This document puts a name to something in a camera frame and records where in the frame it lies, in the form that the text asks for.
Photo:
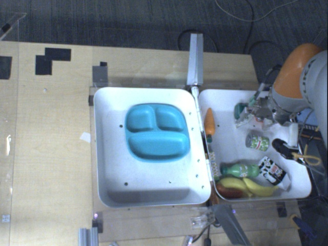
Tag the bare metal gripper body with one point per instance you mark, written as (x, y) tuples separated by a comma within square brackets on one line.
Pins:
[(262, 109)]

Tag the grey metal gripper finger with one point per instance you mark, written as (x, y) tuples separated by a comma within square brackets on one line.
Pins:
[(243, 122), (248, 110)]

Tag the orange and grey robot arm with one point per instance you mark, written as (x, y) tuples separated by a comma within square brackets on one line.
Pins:
[(294, 76)]

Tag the teal can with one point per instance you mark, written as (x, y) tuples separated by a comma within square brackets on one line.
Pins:
[(238, 110)]

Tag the white plastic tray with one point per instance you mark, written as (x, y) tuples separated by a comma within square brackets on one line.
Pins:
[(143, 183), (230, 142)]

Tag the green and white can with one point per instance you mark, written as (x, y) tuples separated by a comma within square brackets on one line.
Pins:
[(258, 142)]

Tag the orange carrot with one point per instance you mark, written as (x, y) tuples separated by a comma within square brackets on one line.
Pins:
[(209, 123)]

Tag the green plastic bottle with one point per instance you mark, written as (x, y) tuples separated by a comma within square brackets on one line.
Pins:
[(241, 170)]

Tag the black and white carton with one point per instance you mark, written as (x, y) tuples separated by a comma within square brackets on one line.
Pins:
[(273, 172)]

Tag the yellow banana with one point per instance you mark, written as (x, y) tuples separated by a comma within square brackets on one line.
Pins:
[(232, 183), (258, 188)]

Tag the red sausage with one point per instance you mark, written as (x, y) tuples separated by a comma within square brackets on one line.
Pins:
[(229, 192)]

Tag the blue divided plate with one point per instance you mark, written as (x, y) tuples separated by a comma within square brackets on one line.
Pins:
[(157, 134)]

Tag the pale wood board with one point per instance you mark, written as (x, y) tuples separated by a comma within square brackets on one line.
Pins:
[(153, 68)]

